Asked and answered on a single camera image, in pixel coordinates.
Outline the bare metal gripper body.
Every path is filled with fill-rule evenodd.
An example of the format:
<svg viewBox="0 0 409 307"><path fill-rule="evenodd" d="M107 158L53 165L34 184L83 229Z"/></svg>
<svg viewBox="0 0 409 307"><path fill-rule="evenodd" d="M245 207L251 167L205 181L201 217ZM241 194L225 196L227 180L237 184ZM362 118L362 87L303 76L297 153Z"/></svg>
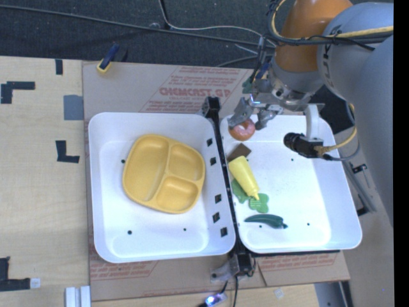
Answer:
<svg viewBox="0 0 409 307"><path fill-rule="evenodd" d="M278 79L255 79L251 86L249 104L260 109L279 106L289 111L303 111L311 97L310 93L289 89Z"/></svg>

